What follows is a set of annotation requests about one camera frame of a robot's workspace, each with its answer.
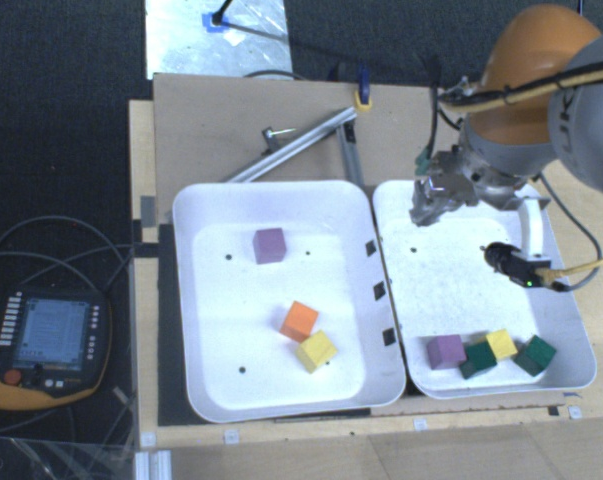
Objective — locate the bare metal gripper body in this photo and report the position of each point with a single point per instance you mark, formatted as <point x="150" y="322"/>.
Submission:
<point x="473" y="185"/>

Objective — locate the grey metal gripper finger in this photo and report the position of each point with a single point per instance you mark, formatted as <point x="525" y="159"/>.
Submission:
<point x="419" y="207"/>
<point x="441" y="209"/>

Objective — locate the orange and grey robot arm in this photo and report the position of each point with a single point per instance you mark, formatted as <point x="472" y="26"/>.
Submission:
<point x="536" y="68"/>

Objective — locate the white plastic tray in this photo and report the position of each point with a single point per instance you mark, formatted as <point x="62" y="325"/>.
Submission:
<point x="461" y="283"/>
<point x="261" y="293"/>

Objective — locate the purple cube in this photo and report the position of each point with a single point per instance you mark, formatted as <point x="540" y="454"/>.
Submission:
<point x="445" y="352"/>
<point x="269" y="246"/>

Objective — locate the yellow cube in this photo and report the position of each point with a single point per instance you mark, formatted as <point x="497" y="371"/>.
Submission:
<point x="502" y="344"/>
<point x="316" y="351"/>

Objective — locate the green cube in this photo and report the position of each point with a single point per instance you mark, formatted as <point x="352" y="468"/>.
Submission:
<point x="535" y="355"/>
<point x="478" y="358"/>

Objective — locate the orange cube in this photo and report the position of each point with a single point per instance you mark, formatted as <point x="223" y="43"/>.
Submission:
<point x="300" y="319"/>

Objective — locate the brown cardboard board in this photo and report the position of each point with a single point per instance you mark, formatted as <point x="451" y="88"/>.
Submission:
<point x="216" y="128"/>

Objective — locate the black cylinder on white bracket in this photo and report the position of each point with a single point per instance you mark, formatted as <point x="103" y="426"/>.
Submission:
<point x="518" y="265"/>

